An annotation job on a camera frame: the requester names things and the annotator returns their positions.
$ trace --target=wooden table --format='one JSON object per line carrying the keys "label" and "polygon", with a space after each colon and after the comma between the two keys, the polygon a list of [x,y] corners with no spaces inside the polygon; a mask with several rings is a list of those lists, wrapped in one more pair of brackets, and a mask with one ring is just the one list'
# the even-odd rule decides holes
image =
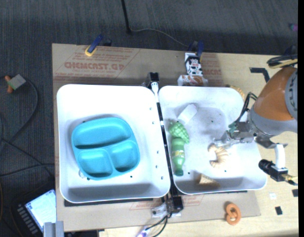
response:
{"label": "wooden table", "polygon": [[[136,236],[144,225],[151,225],[150,208],[158,205],[148,202],[64,206],[59,191],[59,138],[57,125],[57,90],[68,83],[140,85],[148,72],[158,72],[160,87],[177,85],[177,78],[185,74],[183,51],[149,50],[122,47],[98,47],[92,57],[84,54],[86,46],[53,44],[53,94],[55,131],[55,169],[57,219],[64,222],[64,230],[78,231],[105,229],[100,236]],[[263,74],[250,72],[250,67],[267,68],[268,55],[203,53],[202,68],[209,86],[226,84],[240,88],[245,94],[259,94],[265,85]],[[272,77],[277,70],[267,70]],[[289,174],[298,175],[298,136],[284,132],[274,142],[288,143],[285,148]],[[273,150],[260,146],[262,158],[275,162]],[[265,188],[247,193],[208,194],[185,197],[182,216],[171,218],[161,236],[297,236],[299,233],[298,186],[275,182],[268,178]],[[229,225],[224,217],[224,205],[232,201],[241,205],[243,218]],[[281,215],[275,208],[280,207]],[[152,234],[161,228],[158,226]]]}

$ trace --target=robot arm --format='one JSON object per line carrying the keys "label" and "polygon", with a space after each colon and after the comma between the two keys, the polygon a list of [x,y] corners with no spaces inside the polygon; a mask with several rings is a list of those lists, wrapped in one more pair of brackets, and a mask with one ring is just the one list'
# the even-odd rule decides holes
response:
{"label": "robot arm", "polygon": [[[255,141],[267,149],[275,149],[276,164],[261,160],[259,167],[276,181],[292,183],[285,165],[284,147],[270,139],[285,131],[298,132],[298,70],[288,66],[281,68],[256,97],[249,93],[237,120],[229,125],[220,139],[215,139],[217,147],[228,148],[237,143]],[[249,110],[249,100],[255,100]],[[247,119],[241,121],[245,112]]]}

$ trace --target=cardboard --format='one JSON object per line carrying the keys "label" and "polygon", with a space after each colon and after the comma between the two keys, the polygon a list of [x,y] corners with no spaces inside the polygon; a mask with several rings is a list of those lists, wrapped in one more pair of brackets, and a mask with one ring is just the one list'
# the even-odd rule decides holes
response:
{"label": "cardboard", "polygon": [[[93,56],[84,55],[86,45],[53,44],[53,94],[56,100],[57,90],[69,83],[110,84],[110,85],[141,85],[148,72],[158,72],[160,87],[163,85],[177,85],[177,79],[186,72],[183,51],[149,50],[122,47],[98,47]],[[226,84],[240,88],[245,94],[252,91],[259,94],[265,85],[262,74],[253,74],[250,67],[266,66],[272,56],[203,53],[201,65],[203,76],[209,86],[224,86]],[[270,71],[271,77],[276,71]],[[55,171],[57,191],[57,219],[64,222],[65,231],[90,229],[109,229],[129,226],[143,226],[155,223],[152,219],[151,208],[161,204],[160,199],[151,201],[132,201],[125,203],[90,204],[83,206],[65,206],[59,192],[59,139],[58,139],[57,105],[54,101],[54,129],[55,129]],[[286,147],[287,168],[294,175],[298,175],[297,135],[285,133],[277,136],[275,141],[289,143]],[[259,147],[262,158],[274,158],[274,153]],[[298,231],[298,213],[293,208],[298,207],[298,201],[287,204],[287,194],[291,191],[288,184],[278,184],[268,180],[267,186],[256,192],[223,193],[183,196],[185,208],[180,217],[169,219],[169,223],[204,221],[224,219],[227,202],[235,203],[242,213],[242,217],[256,217],[249,219],[250,225],[243,230],[256,231],[260,221],[267,225],[272,221],[272,208],[269,207],[268,192],[285,195],[280,200],[287,205],[285,210],[287,220],[284,223],[275,221],[261,230],[265,232],[273,228],[293,229]]]}

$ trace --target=white tray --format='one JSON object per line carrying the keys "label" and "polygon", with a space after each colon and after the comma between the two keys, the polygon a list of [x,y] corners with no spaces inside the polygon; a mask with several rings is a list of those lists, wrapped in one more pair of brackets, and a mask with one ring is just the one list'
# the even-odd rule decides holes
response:
{"label": "white tray", "polygon": [[[185,125],[190,143],[185,145],[184,175],[174,175],[178,190],[186,195],[261,189],[266,175],[258,163],[257,145],[238,144],[228,150],[229,167],[214,169],[209,161],[215,153],[207,151],[228,125],[238,118],[243,100],[231,88],[165,86],[159,91],[165,129],[188,104],[197,114]],[[72,203],[159,198],[169,192],[170,177],[154,94],[142,86],[68,84],[57,93],[60,191]],[[138,167],[106,180],[87,180],[79,168],[71,146],[73,129],[83,121],[118,117],[132,128],[140,151]],[[171,135],[166,132],[168,148]],[[220,183],[219,188],[198,185],[200,174]]]}
{"label": "white tray", "polygon": [[[257,190],[265,186],[267,177],[258,167],[261,156],[255,142],[236,144],[228,149],[226,169],[216,169],[210,165],[211,160],[216,160],[216,154],[209,153],[208,146],[214,138],[220,138],[228,125],[240,115],[243,100],[237,91],[231,88],[165,86],[159,91],[159,101],[165,130],[171,121],[177,120],[187,105],[197,106],[196,115],[185,125],[190,143],[185,145],[184,175],[174,175],[174,183],[179,191],[193,195]],[[171,135],[166,132],[166,137],[170,150]],[[212,189],[199,185],[200,174],[214,179],[221,186]]]}
{"label": "white tray", "polygon": [[[152,91],[141,86],[68,84],[57,92],[60,191],[72,203],[159,198],[168,193],[170,178]],[[132,128],[140,151],[138,166],[106,180],[87,180],[71,146],[73,129],[83,121],[118,117]]]}

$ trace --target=blue divided plate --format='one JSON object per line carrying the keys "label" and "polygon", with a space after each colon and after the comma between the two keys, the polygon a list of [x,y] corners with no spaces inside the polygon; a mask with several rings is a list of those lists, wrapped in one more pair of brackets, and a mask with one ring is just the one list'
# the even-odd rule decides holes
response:
{"label": "blue divided plate", "polygon": [[138,143],[129,124],[120,118],[99,118],[78,125],[72,147],[82,173],[93,180],[125,174],[140,161]]}

